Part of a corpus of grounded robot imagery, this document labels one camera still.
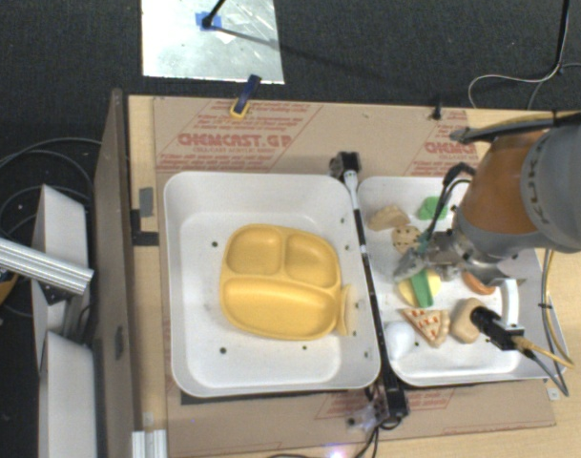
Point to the white egg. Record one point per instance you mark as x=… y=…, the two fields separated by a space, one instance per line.
x=399 y=339

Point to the yellow divided plate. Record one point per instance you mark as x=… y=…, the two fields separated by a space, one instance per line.
x=275 y=298

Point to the green broccoli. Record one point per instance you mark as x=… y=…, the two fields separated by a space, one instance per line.
x=428 y=208

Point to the chocolate chip cookie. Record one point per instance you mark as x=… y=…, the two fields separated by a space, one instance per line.
x=404 y=239

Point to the thin black and white rod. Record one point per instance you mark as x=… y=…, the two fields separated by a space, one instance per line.
x=366 y=260

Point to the white plastic tray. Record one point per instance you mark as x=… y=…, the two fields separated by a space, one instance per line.
x=462 y=365
x=271 y=370

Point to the tan bread roll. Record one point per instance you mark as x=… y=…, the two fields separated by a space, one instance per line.
x=462 y=325

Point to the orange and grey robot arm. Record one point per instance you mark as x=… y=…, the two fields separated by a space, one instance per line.
x=533 y=193

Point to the pizza slice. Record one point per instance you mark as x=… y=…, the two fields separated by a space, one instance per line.
x=426 y=325

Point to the green stick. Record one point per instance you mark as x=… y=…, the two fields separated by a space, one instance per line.
x=423 y=291

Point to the tan bread piece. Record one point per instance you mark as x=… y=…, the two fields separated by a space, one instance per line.
x=388 y=217

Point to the brown cardboard board red print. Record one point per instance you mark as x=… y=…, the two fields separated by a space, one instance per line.
x=271 y=136

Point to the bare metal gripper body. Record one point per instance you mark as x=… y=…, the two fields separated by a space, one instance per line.
x=450 y=251

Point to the yellow cheese wedge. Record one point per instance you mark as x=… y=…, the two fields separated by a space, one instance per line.
x=407 y=293

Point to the black cylinder on white bracket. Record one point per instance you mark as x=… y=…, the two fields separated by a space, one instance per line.
x=492 y=325

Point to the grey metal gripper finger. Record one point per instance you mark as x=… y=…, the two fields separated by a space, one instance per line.
x=443 y=273
x=409 y=265

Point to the orange sausage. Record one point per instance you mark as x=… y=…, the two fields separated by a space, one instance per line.
x=476 y=284

